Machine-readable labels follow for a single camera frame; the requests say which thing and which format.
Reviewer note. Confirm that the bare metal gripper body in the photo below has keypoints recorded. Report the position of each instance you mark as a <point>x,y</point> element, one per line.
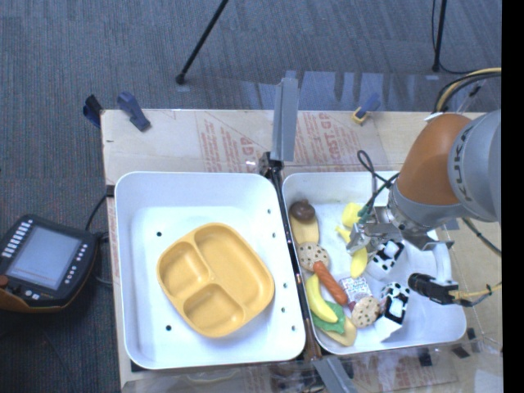
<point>387,225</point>

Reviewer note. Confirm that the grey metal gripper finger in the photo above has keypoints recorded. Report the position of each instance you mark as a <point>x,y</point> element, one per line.
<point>374,245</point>
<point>355,240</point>

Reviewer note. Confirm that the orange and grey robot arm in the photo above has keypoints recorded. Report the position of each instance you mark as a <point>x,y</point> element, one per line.
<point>434,166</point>

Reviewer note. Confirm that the black and white carton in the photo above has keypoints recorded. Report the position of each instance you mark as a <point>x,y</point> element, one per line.
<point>395,303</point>
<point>387,260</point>

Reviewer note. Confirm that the yellow banana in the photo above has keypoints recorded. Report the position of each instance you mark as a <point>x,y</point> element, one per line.
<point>359,262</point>
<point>317,301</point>

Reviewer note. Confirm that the yellow toy pepper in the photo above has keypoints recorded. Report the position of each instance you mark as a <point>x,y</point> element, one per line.
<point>350,215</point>

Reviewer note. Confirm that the pink and white packet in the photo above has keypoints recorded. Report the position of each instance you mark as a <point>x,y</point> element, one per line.
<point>355,287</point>

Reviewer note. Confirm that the chocolate chip biscuit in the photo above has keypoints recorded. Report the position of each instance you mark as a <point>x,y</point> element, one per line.
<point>365,311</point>
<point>312,256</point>

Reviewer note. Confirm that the orange sausage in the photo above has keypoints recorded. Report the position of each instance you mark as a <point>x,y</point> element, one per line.
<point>329,283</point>

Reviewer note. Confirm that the tan bread slice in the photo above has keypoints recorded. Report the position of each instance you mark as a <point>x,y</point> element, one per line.
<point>348,336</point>
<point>305,231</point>

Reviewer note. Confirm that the brown chocolate doughnut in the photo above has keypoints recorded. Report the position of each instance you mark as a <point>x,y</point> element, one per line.
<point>303,210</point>

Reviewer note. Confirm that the green lettuce leaf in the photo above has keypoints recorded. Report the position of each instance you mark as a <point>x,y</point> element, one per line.
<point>333,322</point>

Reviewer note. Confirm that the white plastic tray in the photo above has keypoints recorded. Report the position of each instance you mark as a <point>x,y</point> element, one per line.
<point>143,342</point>
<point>430,326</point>

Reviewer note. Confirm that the yellow divided plate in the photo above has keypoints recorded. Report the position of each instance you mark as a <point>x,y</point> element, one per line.
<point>213,276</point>

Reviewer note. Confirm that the brown cardboard board red print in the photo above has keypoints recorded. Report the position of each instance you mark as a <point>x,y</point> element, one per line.
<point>172,145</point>

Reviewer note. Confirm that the black tripod leg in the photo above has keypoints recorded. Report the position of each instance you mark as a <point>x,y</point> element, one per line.
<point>206,31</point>
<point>441,23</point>

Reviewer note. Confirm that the black cylinder on white bracket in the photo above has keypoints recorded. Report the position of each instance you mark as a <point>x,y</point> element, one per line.
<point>430,287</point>

